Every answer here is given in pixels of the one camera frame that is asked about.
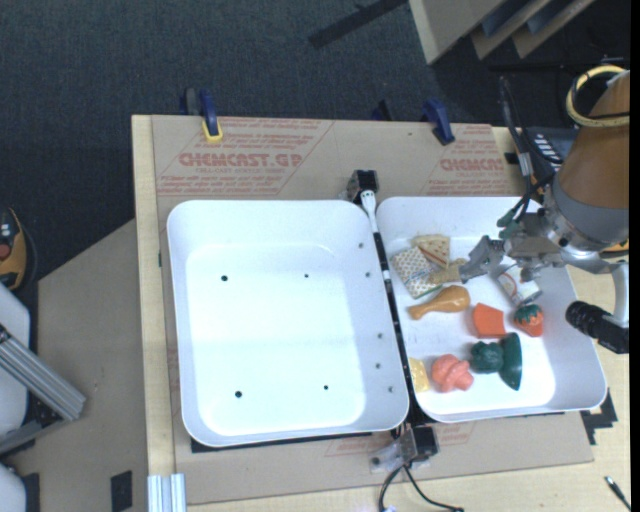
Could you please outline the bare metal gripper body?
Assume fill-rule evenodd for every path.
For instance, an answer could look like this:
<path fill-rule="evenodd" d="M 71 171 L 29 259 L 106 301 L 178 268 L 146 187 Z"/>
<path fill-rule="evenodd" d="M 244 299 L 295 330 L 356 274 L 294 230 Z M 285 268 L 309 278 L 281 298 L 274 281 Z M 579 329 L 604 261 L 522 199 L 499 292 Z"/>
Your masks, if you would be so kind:
<path fill-rule="evenodd" d="M 505 239 L 506 254 L 531 274 L 546 267 L 574 266 L 592 274 L 613 273 L 624 260 L 605 259 L 606 245 L 578 230 L 552 210 L 526 213 Z"/>

